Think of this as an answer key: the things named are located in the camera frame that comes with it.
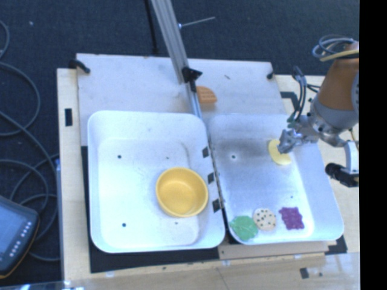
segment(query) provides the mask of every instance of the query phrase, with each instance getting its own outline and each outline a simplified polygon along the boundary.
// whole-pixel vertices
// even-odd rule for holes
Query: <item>white sink basin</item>
[[[213,248],[225,235],[204,123],[191,114],[99,111],[88,121],[91,237],[107,253]],[[158,176],[188,167],[207,182],[199,215],[170,217],[155,195]]]
[[[209,123],[213,157],[228,221],[252,216],[257,208],[276,214],[272,231],[258,231],[245,245],[336,240],[343,220],[324,172],[317,144],[299,146],[291,164],[279,166],[268,154],[268,142],[279,138],[287,115],[219,115]],[[304,228],[288,230],[280,210],[298,208]]]

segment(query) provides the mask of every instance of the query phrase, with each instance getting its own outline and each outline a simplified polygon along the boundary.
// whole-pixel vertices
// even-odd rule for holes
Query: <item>aluminum rail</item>
[[[151,2],[156,13],[158,24],[160,25],[161,33],[163,34],[169,56],[172,59],[172,64],[174,66],[178,82],[185,83],[186,81],[184,80],[182,70],[183,68],[189,68],[189,64],[171,0],[151,0]],[[186,86],[192,112],[197,117],[201,118],[201,109],[197,93],[191,89],[190,85]]]

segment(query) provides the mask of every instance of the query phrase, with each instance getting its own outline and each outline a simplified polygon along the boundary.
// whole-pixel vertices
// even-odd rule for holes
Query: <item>black carpet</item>
[[[172,3],[182,24],[216,17],[182,29],[191,58],[269,61],[277,74],[289,74],[293,65],[298,65],[307,75],[324,75],[330,64],[311,55],[319,38],[341,34],[359,40],[360,0]],[[153,44],[144,0],[0,0],[0,21],[10,33],[7,51],[0,51],[0,195],[22,202],[45,192],[43,182],[33,173],[20,183],[29,170],[10,160],[35,166],[48,158],[54,163],[59,153],[56,69],[68,67],[76,53],[152,54]],[[158,54],[167,56],[155,17],[154,22]],[[0,26],[0,50],[6,40],[5,29]],[[9,65],[36,85],[41,99],[36,119],[37,96],[24,76]],[[25,129],[7,135],[20,127]],[[42,210],[44,230],[55,216],[56,178],[49,162],[38,169],[53,194]],[[42,198],[26,205],[40,210]],[[0,286],[62,278],[58,261],[42,259],[54,260],[59,255],[56,219],[32,251],[9,278],[0,280]]]

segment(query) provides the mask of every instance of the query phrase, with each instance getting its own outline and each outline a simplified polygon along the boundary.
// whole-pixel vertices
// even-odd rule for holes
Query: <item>wire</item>
[[[312,87],[312,88],[320,88],[320,85],[308,84],[308,87]]]
[[[5,31],[5,43],[4,43],[4,46],[2,47],[2,49],[0,50],[0,59],[1,59],[4,56],[4,54],[6,53],[6,51],[8,49],[8,46],[10,44],[10,32],[8,30],[8,27],[3,23],[3,21],[0,21],[0,26]],[[14,66],[11,66],[11,65],[9,65],[7,63],[0,62],[0,69],[4,69],[4,70],[6,70],[8,72],[14,73],[17,76],[19,76],[22,79],[24,79],[24,81],[27,82],[32,87],[33,92],[34,92],[34,94],[36,96],[36,109],[35,109],[35,112],[34,112],[33,116],[29,119],[29,121],[25,125],[21,125],[20,123],[18,123],[17,121],[15,121],[11,117],[9,117],[6,113],[0,111],[0,117],[3,118],[4,120],[6,120],[7,122],[9,122],[10,124],[12,124],[15,127],[15,130],[13,130],[11,132],[0,132],[0,137],[11,137],[11,136],[17,135],[19,133],[23,133],[27,137],[29,137],[29,139],[32,142],[34,142],[35,145],[37,145],[37,147],[40,149],[40,151],[44,155],[45,159],[40,161],[40,162],[38,162],[35,166],[31,166],[31,165],[29,165],[27,163],[24,163],[22,161],[16,161],[16,160],[10,160],[10,159],[0,159],[0,164],[9,164],[9,165],[12,165],[12,166],[19,166],[19,167],[23,167],[23,168],[28,170],[27,173],[19,180],[19,182],[13,188],[11,196],[10,196],[10,200],[11,201],[14,201],[15,194],[18,192],[20,186],[22,185],[22,183],[31,174],[35,174],[38,178],[40,178],[40,180],[43,183],[43,187],[44,187],[45,193],[39,194],[39,195],[30,196],[29,198],[24,199],[22,202],[20,202],[20,204],[24,205],[24,204],[26,204],[28,202],[31,202],[31,201],[34,201],[36,199],[43,198],[44,199],[43,204],[42,204],[41,208],[39,209],[39,211],[37,211],[39,213],[39,215],[41,216],[42,213],[45,211],[45,209],[47,207],[49,198],[56,198],[56,195],[52,195],[49,192],[48,183],[47,183],[45,177],[43,176],[43,174],[41,174],[41,172],[38,171],[38,168],[40,166],[42,166],[43,164],[48,164],[49,168],[52,171],[53,176],[55,178],[57,178],[56,177],[56,168],[54,166],[53,158],[57,158],[59,156],[59,154],[55,154],[55,155],[50,156],[48,154],[48,152],[45,150],[45,148],[43,147],[43,145],[36,139],[36,137],[34,137],[27,130],[35,122],[37,116],[39,115],[39,111],[40,111],[40,108],[41,108],[41,98],[40,98],[40,94],[39,94],[39,91],[37,90],[37,87],[36,87],[35,83],[32,81],[31,78],[29,78],[29,76],[27,76],[20,69],[15,68]],[[35,238],[34,242],[39,241],[40,239],[42,239],[47,234],[48,230],[52,227],[52,225],[53,225],[54,221],[56,220],[56,218],[57,218],[57,205],[55,205],[55,212],[53,214],[51,214],[51,218],[50,218],[49,222],[47,223],[46,227],[43,230],[40,230],[40,233]],[[39,259],[39,260],[43,260],[43,261],[52,262],[52,261],[60,260],[60,258],[57,258],[57,257],[49,258],[49,257],[40,256],[40,255],[38,255],[36,253],[33,253],[31,251],[29,253],[30,253],[30,255],[32,257],[34,257],[36,259]]]
[[[316,86],[316,85],[311,85],[311,84],[307,84],[307,88],[315,93],[318,93],[319,90],[318,89],[315,89],[315,88],[319,88],[320,86]]]
[[[312,55],[322,62],[333,59],[359,58],[359,50],[346,50],[348,44],[356,42],[350,37],[329,34],[319,39],[318,44],[312,49]]]
[[[1,59],[4,56],[5,52],[7,51],[8,46],[10,44],[10,32],[8,30],[8,27],[3,23],[3,21],[0,21],[0,26],[5,31],[5,43],[3,48],[0,50],[0,59]]]
[[[305,79],[304,74],[298,66],[293,67],[292,77],[298,82],[300,85],[300,96],[298,99],[298,105],[295,107],[293,113],[290,115],[289,121],[292,123],[293,121],[298,121],[301,116],[302,111],[304,110],[305,100],[307,97],[307,81]]]
[[[355,132],[353,131],[353,128],[350,129],[350,134],[351,134],[352,140],[355,142],[357,150],[359,150],[359,141],[355,136]]]

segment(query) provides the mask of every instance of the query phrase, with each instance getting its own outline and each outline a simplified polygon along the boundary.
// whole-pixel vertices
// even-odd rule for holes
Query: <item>purple toy food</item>
[[[303,229],[305,227],[298,207],[282,207],[279,212],[282,215],[282,220],[285,222],[286,229]]]

